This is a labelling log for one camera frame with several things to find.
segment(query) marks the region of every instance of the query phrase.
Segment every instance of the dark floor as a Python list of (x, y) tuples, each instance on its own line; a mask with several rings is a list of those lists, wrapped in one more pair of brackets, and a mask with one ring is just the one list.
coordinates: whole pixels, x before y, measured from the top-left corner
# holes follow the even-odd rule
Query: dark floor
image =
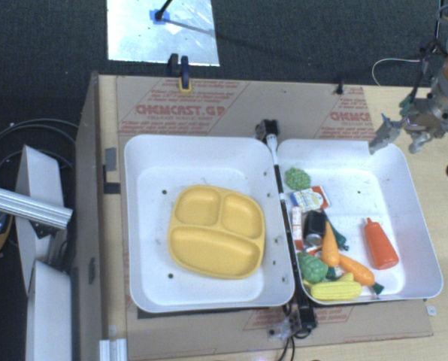
[[(377, 60), (416, 56), (422, 39), (434, 34), (438, 0), (212, 4), (221, 66), (192, 68), (194, 77), (374, 84), (371, 67)], [(165, 74), (163, 65), (108, 61), (106, 25), (106, 0), (0, 0), (0, 131), (45, 117), (78, 123), (92, 70)], [(447, 36), (443, 29), (442, 42)], [(376, 70), (384, 85), (413, 85), (416, 73), (413, 63), (400, 62)], [(0, 159), (23, 143), (73, 159), (69, 145), (36, 130), (6, 137)], [(13, 188), (17, 167), (15, 158), (2, 167), (1, 186)], [(70, 202), (71, 175), (62, 175)], [(0, 360), (25, 354), (26, 297), (15, 244), (13, 233), (0, 258)]]

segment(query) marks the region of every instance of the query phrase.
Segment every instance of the ketchup bottle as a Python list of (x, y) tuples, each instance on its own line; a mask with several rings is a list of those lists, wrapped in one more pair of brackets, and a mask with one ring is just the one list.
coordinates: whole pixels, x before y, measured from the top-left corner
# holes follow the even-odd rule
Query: ketchup bottle
[(374, 267), (378, 270), (393, 267), (399, 262), (394, 247), (378, 222), (373, 222), (371, 218), (368, 218), (367, 221), (365, 235)]

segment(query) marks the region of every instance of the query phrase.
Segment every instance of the toy carrot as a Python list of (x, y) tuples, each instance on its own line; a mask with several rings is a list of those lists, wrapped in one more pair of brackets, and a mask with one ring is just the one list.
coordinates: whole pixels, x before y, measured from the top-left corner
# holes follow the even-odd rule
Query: toy carrot
[(398, 254), (378, 222), (373, 222), (371, 218), (368, 218), (365, 236), (375, 268), (384, 270), (399, 262)]
[(331, 224), (326, 221), (324, 237), (322, 238), (321, 260), (327, 266), (337, 266), (339, 264), (338, 243), (331, 228)]
[(348, 256), (339, 254), (339, 266), (349, 273), (353, 273), (354, 281), (359, 282), (363, 286), (370, 286), (376, 294), (380, 294), (384, 286), (374, 281), (373, 272), (361, 263), (350, 259)]

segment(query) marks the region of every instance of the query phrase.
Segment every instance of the yellow plate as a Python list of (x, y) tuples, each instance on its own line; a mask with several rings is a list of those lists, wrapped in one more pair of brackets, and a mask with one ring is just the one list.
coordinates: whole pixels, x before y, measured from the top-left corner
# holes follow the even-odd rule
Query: yellow plate
[(264, 215), (249, 196), (198, 185), (177, 197), (168, 247), (184, 268), (216, 278), (246, 278), (261, 265), (264, 243)]

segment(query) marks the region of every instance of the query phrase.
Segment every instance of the orange carrot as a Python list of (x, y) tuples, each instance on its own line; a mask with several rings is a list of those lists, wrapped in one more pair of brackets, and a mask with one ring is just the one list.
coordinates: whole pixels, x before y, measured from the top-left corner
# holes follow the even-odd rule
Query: orange carrot
[(339, 254), (339, 266), (347, 272), (353, 273), (354, 281), (359, 282), (363, 286), (373, 287), (376, 294), (380, 294), (383, 291), (384, 287), (374, 281), (373, 272), (354, 259)]
[(322, 238), (322, 255), (321, 260), (330, 267), (337, 266), (339, 264), (339, 251), (336, 237), (331, 228), (331, 224), (326, 221), (325, 233)]
[(365, 236), (375, 268), (384, 270), (399, 262), (398, 254), (378, 222), (373, 222), (371, 218), (368, 218)]

